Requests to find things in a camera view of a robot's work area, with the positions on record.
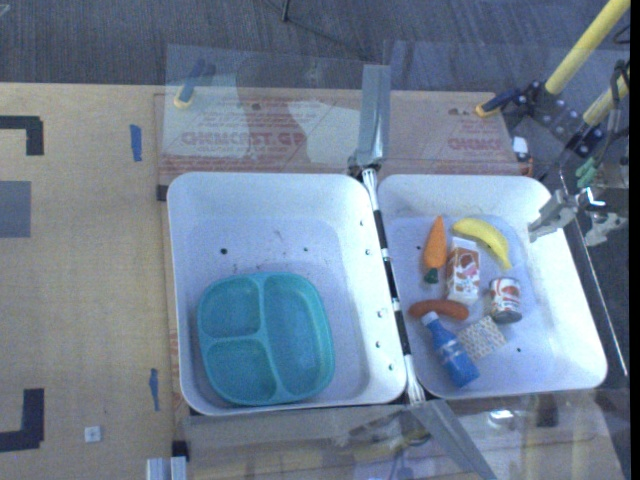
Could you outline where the brown cardboard board red print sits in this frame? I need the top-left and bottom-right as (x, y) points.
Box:
(152, 90), (609, 462)

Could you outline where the red and white can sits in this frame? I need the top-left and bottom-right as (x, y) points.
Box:
(487, 276), (524, 325)

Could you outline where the white and orange carton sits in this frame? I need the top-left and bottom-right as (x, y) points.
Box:
(444, 236), (482, 307)

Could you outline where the yellow banana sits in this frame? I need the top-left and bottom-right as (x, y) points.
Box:
(451, 217), (514, 272)

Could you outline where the orange carrot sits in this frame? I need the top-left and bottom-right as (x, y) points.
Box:
(422, 214), (448, 285)

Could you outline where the patterned white packet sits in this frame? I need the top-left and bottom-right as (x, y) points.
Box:
(455, 315), (507, 362)

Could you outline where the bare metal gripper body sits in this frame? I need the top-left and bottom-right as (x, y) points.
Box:
(573, 162), (630, 218)

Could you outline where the green divided plate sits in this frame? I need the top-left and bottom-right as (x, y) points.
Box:
(196, 271), (336, 408)

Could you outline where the white plastic tray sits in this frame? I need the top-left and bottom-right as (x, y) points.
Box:
(165, 171), (408, 417)
(375, 173), (609, 402)

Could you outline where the blue bottle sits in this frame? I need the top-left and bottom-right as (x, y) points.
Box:
(420, 310), (481, 389)

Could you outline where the red sausage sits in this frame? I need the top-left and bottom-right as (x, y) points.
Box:
(407, 298), (470, 322)

